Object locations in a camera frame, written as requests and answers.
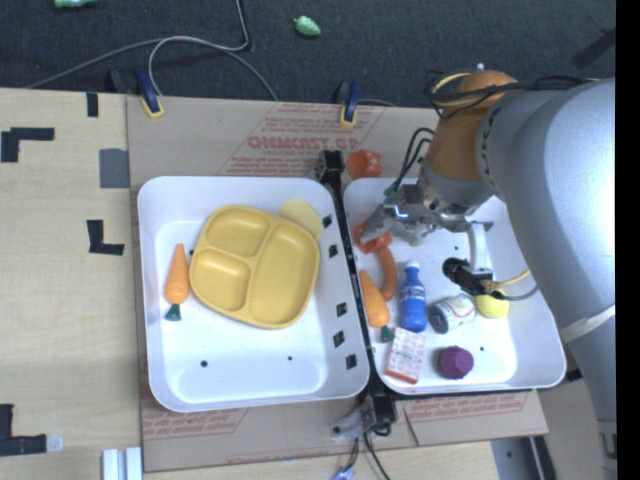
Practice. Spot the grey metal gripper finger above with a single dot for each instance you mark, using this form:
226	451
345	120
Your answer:
416	234
375	223

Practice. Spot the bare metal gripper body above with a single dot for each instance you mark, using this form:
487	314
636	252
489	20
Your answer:
417	205

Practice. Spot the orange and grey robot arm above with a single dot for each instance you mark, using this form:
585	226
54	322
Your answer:
550	193

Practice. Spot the orange curved toy piece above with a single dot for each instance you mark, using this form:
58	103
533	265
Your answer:
377	245

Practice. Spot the orange sausage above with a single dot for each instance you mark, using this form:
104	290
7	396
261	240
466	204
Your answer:
389	273

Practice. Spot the thin black rod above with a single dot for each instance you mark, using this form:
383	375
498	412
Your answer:
356	278

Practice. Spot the red orange toy pepper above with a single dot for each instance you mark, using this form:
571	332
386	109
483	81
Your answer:
364	164

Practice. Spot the blue bottle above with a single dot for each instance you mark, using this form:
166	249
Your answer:
413	303

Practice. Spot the pale yellow round slice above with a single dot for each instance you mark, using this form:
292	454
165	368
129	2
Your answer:
305	215

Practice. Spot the orange carrot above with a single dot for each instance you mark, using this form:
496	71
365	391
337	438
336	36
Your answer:
375	303
177	278

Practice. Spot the white can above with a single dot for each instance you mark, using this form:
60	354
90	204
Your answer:
457	310

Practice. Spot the yellow ball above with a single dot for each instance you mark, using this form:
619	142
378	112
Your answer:
492	308

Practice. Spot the orange and white carton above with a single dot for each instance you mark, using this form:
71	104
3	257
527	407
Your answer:
406	355

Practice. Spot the yellow divided plate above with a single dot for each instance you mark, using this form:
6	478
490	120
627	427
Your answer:
260	268

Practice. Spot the white plastic tray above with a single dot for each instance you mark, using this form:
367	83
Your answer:
250	363
500	358

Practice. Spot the brown cardboard board red print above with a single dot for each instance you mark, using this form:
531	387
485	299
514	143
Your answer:
200	133

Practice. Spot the green toy strawberry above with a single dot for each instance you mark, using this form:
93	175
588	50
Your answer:
306	25

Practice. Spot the black cylinder on white bracket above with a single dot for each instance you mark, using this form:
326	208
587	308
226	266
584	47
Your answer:
467	275

